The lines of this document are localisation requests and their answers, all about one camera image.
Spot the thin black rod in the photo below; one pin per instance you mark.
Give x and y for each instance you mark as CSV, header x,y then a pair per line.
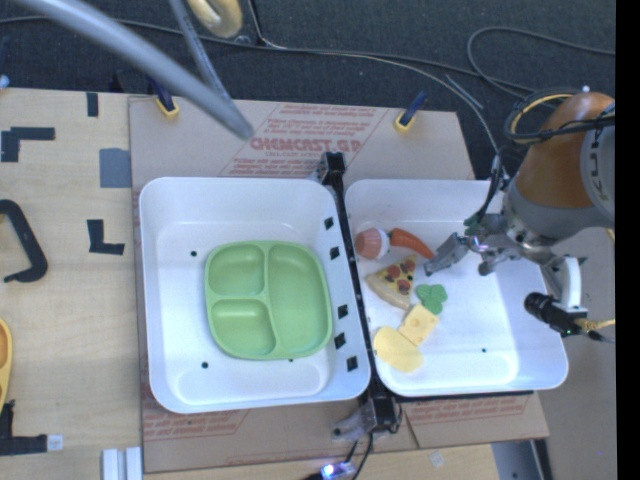
x,y
356,278

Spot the white plastic tray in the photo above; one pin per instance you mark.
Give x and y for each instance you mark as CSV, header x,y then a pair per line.
x,y
490,348
175,293

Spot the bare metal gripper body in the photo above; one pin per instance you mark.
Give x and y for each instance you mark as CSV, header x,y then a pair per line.
x,y
510,242

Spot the pink and white cupcake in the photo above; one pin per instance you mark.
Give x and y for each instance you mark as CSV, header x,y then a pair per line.
x,y
371,243

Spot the yellow potato chip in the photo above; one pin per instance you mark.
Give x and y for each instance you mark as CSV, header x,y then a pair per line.
x,y
395,350

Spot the green divided plate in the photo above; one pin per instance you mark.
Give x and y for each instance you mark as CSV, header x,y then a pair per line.
x,y
295,293

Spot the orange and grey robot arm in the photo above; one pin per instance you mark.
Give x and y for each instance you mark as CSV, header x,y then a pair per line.
x,y
555,168

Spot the brown cardboard board red print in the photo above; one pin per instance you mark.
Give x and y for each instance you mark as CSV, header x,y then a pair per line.
x,y
300,138

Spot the yellow cheese wedge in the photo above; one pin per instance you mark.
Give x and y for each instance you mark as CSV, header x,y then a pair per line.
x,y
419,324

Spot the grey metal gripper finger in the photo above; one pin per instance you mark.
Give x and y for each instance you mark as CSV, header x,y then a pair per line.
x,y
446,254
492,265

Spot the yellow divided plate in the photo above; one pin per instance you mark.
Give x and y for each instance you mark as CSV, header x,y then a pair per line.
x,y
4,358

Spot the orange carrot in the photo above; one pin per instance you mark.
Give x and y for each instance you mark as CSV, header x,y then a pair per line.
x,y
412,241

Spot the black cylinder on white bracket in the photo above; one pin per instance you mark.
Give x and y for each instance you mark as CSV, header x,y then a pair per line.
x,y
550,313

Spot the green broccoli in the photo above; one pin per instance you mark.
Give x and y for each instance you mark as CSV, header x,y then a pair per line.
x,y
432,297

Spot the pizza slice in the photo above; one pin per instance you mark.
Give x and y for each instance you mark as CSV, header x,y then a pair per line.
x,y
392,283

